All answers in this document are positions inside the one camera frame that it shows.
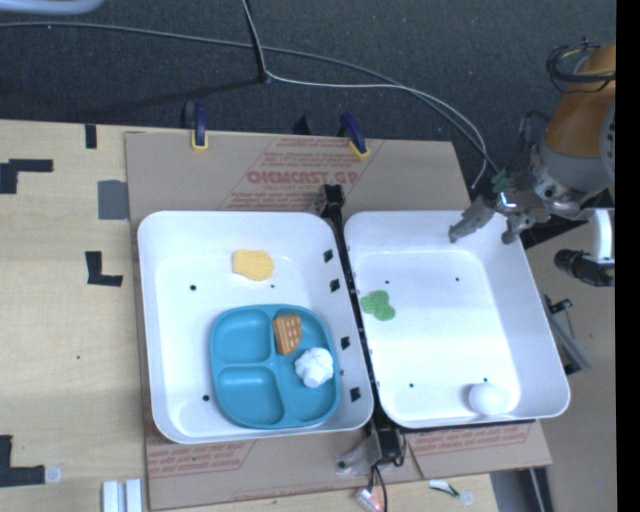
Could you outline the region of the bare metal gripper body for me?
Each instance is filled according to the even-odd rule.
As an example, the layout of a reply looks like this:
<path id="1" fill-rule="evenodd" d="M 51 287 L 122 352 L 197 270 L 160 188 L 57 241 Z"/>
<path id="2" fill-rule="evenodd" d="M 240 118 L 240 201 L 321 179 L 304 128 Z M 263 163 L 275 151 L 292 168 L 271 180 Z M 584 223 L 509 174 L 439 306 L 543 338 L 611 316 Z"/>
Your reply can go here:
<path id="1" fill-rule="evenodd" d="M 545 223 L 552 215 L 575 218 L 582 195 L 547 171 L 521 171 L 494 178 L 495 209 L 515 223 Z"/>

